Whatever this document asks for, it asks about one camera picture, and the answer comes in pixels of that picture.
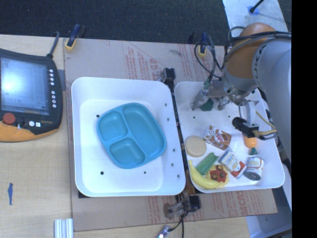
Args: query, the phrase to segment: round bread slice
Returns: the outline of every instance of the round bread slice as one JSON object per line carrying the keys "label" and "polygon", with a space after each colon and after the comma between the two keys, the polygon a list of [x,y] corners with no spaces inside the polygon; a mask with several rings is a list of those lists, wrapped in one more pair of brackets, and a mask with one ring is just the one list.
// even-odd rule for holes
{"label": "round bread slice", "polygon": [[199,136],[190,136],[185,140],[186,153],[192,157],[200,157],[206,152],[206,142]]}
{"label": "round bread slice", "polygon": [[229,182],[229,174],[222,165],[212,165],[206,174],[206,178],[216,180],[220,183],[219,187],[224,187]]}

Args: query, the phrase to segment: emergency stop button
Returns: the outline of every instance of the emergency stop button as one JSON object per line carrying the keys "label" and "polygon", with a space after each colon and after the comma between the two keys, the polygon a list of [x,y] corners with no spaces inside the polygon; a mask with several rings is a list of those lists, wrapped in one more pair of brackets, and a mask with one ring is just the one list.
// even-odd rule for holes
{"label": "emergency stop button", "polygon": [[15,115],[12,113],[5,113],[2,118],[2,122],[7,125],[12,125],[15,122]]}

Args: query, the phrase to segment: white tray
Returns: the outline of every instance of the white tray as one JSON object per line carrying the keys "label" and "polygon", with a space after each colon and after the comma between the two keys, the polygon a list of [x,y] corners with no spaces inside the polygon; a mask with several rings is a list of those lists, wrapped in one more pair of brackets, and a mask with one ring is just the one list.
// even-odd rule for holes
{"label": "white tray", "polygon": [[[191,104],[202,87],[203,82],[180,82],[175,87],[177,112],[184,141],[187,137],[192,135],[203,137],[207,127],[213,125],[215,128],[221,129],[232,135],[230,148],[235,152],[236,157],[247,165],[248,159],[251,157],[249,155],[250,149],[245,146],[242,133],[232,125],[232,120],[235,117],[240,116],[238,106],[234,103],[230,103],[224,110],[219,111],[216,107],[216,103],[214,103],[214,107],[211,111],[202,111],[200,108],[192,110]],[[260,92],[256,90],[255,93],[250,94],[247,99],[259,101],[256,105],[256,110],[262,117],[266,118],[265,107]],[[241,111],[242,117],[246,118],[247,115],[244,113],[245,110],[241,109]],[[256,123],[260,126],[260,131],[271,130],[270,126],[258,116]],[[258,140],[256,150],[258,152],[258,155],[256,156],[264,160],[264,170],[261,180],[253,181],[246,178],[244,175],[239,179],[236,179],[229,174],[229,183],[222,188],[203,189],[193,182],[194,186],[204,193],[276,188],[282,186],[285,174],[274,139],[265,141]],[[193,165],[196,166],[210,152],[214,152],[217,156],[222,156],[225,153],[224,150],[207,144],[207,149],[203,156],[195,158],[187,154],[187,159],[192,160]]]}
{"label": "white tray", "polygon": [[[176,195],[185,173],[169,88],[158,81],[81,77],[71,87],[75,182],[89,197]],[[147,107],[166,137],[162,155],[133,169],[113,163],[98,138],[98,117],[127,103]]]}

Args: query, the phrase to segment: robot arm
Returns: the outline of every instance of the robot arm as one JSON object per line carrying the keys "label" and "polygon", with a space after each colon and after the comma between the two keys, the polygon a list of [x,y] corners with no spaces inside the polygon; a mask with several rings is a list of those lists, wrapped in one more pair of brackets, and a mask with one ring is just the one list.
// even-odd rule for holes
{"label": "robot arm", "polygon": [[218,109],[234,102],[243,105],[256,88],[264,93],[274,126],[291,161],[291,34],[277,32],[264,23],[247,26],[224,57],[221,80],[211,80],[192,104],[208,99]]}

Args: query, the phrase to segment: blue plate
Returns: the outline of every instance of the blue plate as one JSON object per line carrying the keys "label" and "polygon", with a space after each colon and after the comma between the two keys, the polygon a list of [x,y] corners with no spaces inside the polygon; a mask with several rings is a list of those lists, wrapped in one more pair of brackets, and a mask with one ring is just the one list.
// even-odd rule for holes
{"label": "blue plate", "polygon": [[97,133],[113,162],[136,168],[160,156],[166,138],[152,113],[139,103],[129,103],[101,115]]}

